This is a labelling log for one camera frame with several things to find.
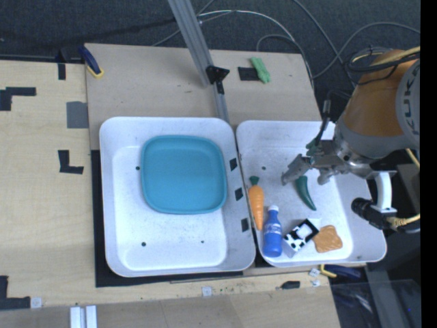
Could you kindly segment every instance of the toy carrot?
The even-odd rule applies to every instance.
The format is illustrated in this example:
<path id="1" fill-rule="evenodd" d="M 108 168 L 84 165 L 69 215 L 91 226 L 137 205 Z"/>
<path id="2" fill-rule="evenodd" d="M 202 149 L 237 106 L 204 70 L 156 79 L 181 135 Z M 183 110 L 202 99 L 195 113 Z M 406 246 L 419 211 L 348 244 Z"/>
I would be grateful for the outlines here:
<path id="1" fill-rule="evenodd" d="M 251 176 L 249 180 L 252 183 L 252 187 L 248 190 L 249 203 L 251 205 L 253 218 L 255 219 L 255 225 L 258 230 L 262 230 L 264 222 L 264 191 L 257 184 L 259 177 Z"/>

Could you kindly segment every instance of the metal pole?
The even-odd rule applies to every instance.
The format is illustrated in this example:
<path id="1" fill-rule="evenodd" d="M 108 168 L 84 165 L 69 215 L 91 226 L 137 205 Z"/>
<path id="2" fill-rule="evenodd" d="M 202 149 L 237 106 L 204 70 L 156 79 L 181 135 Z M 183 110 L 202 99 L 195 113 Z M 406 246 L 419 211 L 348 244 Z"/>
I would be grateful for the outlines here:
<path id="1" fill-rule="evenodd" d="M 191 1 L 168 0 L 168 2 L 191 53 L 191 57 L 199 71 L 203 86 L 211 85 L 212 82 L 207 76 L 206 69 L 214 64 Z M 214 101 L 217 115 L 226 122 L 229 122 L 224 92 L 221 93 L 221 91 L 217 89 L 216 84 L 212 84 L 212 87 L 214 88 Z"/>

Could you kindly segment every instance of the green object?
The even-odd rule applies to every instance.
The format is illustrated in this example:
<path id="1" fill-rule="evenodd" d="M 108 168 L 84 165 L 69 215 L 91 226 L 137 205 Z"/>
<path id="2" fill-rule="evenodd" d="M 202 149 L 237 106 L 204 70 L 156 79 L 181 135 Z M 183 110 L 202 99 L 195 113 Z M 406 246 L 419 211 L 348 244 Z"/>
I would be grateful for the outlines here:
<path id="1" fill-rule="evenodd" d="M 252 57 L 251 63 L 257 71 L 259 80 L 261 80 L 264 84 L 268 83 L 270 81 L 270 73 L 267 71 L 262 59 L 259 57 Z"/>
<path id="2" fill-rule="evenodd" d="M 320 143 L 315 144 L 316 139 L 314 138 L 310 143 L 308 143 L 305 148 L 308 149 L 307 156 L 314 156 L 317 151 L 320 150 Z"/>
<path id="3" fill-rule="evenodd" d="M 259 177 L 258 176 L 251 176 L 249 178 L 249 180 L 251 181 L 252 186 L 255 186 L 255 185 L 258 185 Z"/>
<path id="4" fill-rule="evenodd" d="M 308 178 L 303 175 L 296 180 L 296 188 L 301 200 L 311 209 L 317 210 L 308 192 Z"/>

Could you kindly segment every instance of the black clamp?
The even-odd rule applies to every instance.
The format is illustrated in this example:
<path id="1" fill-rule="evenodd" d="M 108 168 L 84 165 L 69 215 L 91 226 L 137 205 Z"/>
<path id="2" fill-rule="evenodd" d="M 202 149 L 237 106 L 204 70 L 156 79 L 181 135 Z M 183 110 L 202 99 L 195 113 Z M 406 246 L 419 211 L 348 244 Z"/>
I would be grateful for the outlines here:
<path id="1" fill-rule="evenodd" d="M 223 87 L 222 81 L 228 74 L 229 69 L 219 68 L 216 66 L 208 66 L 206 68 L 206 75 L 208 76 L 210 83 L 216 83 L 217 92 L 222 95 L 225 94 L 225 89 Z"/>

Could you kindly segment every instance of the white bottle cap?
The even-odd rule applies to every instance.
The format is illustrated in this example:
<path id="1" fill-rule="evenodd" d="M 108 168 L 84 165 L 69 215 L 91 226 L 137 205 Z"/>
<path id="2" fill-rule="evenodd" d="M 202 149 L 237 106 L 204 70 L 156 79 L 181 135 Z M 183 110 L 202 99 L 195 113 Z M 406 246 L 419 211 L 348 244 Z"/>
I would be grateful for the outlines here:
<path id="1" fill-rule="evenodd" d="M 275 204 L 272 204 L 271 206 L 268 207 L 268 210 L 275 210 L 275 211 L 279 212 L 279 207 Z"/>

